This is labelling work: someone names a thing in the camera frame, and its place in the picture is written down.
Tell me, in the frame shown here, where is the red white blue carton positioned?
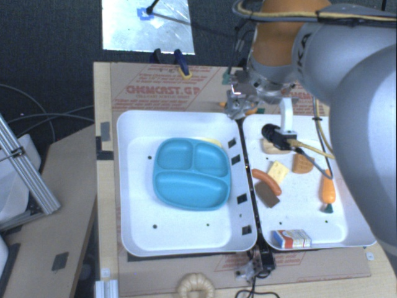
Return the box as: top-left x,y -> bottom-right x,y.
272,229 -> 312,250

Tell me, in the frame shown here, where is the blue divided plate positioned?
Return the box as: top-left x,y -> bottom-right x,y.
151,137 -> 232,211

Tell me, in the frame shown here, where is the black cylinder on white bracket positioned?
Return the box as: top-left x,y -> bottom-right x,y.
261,97 -> 298,151

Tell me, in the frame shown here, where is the brown cardboard board red print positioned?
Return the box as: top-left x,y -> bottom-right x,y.
110,63 -> 372,297

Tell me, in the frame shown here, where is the brown toast slice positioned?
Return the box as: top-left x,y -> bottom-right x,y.
254,181 -> 280,209

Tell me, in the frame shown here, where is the tan bread slice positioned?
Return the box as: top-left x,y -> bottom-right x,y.
261,138 -> 292,155

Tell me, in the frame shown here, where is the black block with thin wires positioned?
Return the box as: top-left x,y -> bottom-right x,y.
258,248 -> 277,273

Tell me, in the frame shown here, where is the yellow flat toy piece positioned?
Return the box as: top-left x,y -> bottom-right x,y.
198,137 -> 223,149

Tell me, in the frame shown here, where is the orange waffle biscuit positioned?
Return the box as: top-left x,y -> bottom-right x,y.
291,153 -> 315,175

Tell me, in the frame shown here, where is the beige doughnut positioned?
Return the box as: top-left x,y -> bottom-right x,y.
176,273 -> 215,298

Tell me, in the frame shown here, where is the yellow cheese slice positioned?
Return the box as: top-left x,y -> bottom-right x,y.
267,160 -> 290,186

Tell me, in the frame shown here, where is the thin black and white rod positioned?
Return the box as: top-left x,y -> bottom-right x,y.
236,119 -> 265,251

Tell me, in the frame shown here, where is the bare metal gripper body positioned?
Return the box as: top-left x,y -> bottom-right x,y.
226,71 -> 296,111

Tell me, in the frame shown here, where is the white plastic tray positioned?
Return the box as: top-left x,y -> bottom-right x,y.
241,113 -> 378,250
116,109 -> 258,257

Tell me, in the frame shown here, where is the orange sausage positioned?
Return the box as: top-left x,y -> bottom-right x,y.
251,168 -> 283,197

